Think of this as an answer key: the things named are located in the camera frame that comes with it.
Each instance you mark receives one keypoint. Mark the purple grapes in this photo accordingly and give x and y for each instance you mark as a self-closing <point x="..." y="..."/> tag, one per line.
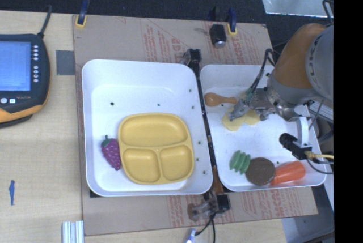
<point x="111" y="152"/>

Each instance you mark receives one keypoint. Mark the brown cardboard board, red print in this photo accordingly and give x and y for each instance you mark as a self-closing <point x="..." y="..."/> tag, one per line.
<point x="119" y="38"/>

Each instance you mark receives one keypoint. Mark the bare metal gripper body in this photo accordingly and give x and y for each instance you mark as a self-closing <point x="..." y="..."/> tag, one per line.
<point x="263" y="100"/>

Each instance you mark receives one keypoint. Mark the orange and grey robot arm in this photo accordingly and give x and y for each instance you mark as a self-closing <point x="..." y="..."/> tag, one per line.
<point x="295" y="66"/>

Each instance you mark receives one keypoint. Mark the yellow divided plate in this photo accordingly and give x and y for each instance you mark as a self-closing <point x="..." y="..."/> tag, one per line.
<point x="154" y="131"/>

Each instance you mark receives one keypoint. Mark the thin black and white rod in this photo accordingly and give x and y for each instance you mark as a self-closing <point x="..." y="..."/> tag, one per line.
<point x="210" y="142"/>

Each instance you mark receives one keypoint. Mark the brown round biscuit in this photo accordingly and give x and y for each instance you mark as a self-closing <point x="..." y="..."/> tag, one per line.
<point x="260" y="171"/>

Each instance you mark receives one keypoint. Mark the small black can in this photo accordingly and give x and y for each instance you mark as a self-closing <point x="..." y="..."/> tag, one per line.
<point x="217" y="33"/>

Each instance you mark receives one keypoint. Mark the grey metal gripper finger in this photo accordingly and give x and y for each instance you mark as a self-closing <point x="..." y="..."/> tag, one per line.
<point x="239" y="110"/>
<point x="266" y="115"/>

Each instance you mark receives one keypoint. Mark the black cylinder on white bracket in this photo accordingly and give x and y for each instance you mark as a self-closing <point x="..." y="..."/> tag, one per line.
<point x="296" y="147"/>

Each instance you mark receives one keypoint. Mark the green ridged toy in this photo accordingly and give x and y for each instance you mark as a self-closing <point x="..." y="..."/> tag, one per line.
<point x="238" y="162"/>

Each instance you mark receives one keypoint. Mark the orange carrot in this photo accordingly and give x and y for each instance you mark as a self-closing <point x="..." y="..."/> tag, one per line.
<point x="289" y="172"/>

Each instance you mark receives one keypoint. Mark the brown toy drumstick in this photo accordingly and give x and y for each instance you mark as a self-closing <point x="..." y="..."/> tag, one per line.
<point x="214" y="99"/>

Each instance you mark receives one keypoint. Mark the yellow flat toy slice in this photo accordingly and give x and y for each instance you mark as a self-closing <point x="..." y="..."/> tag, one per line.
<point x="234" y="124"/>

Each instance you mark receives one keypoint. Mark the white plastic tray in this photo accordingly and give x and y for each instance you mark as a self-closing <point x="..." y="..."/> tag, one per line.
<point x="141" y="86"/>
<point x="255" y="140"/>

